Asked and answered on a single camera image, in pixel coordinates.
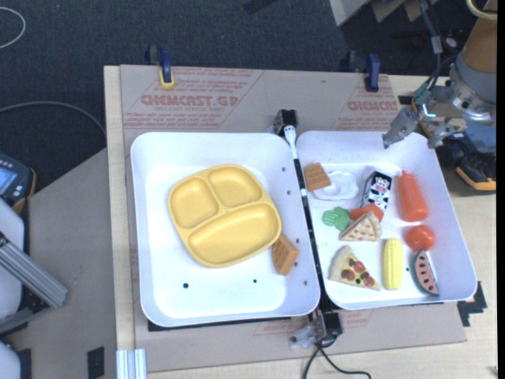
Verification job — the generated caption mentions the white plastic tray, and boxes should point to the white plastic tray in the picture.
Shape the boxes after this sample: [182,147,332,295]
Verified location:
[129,131,322,328]
[294,129,479,311]

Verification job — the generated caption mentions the yellow toy corn cob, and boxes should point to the yellow toy corn cob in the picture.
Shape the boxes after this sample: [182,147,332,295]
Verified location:
[382,238,405,291]

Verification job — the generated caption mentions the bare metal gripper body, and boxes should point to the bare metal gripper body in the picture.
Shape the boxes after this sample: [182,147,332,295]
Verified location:
[412,77,497,130]

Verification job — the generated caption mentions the toy watermelon slice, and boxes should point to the toy watermelon slice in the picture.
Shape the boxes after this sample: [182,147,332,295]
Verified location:
[412,247,440,298]

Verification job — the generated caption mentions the triangular toy sandwich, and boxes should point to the triangular toy sandwich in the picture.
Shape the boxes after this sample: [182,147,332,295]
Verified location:
[339,210,383,242]

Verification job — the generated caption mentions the brown toy waffle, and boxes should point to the brown toy waffle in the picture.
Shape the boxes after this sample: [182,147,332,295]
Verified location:
[302,163,331,192]
[271,233,300,277]

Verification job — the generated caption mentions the orange-red toy carrot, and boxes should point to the orange-red toy carrot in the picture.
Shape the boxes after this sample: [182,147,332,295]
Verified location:
[349,203,385,223]

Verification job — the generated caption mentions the white toy fried egg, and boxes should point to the white toy fried egg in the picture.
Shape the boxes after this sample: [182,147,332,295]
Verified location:
[313,170,360,201]

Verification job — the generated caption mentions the cow print milk carton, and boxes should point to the cow print milk carton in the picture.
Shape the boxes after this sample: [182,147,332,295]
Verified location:
[359,171,393,212]

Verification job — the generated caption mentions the toy pizza slice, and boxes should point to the toy pizza slice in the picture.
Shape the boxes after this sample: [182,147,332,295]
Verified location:
[327,244,382,292]

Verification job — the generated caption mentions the thin black and white rod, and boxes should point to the thin black and white rod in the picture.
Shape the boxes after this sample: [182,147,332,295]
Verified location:
[283,126,329,312]

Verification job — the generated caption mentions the red toy tomato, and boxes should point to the red toy tomato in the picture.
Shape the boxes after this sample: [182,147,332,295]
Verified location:
[406,224,436,252]

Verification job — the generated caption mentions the orange toy bottle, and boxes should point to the orange toy bottle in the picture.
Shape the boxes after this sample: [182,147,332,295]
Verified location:
[396,170,429,223]

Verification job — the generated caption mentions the brown cardboard board red print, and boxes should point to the brown cardboard board red print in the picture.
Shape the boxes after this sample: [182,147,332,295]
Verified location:
[119,64,469,373]

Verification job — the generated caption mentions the yellow divided plate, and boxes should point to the yellow divided plate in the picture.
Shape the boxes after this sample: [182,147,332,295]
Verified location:
[166,163,282,268]

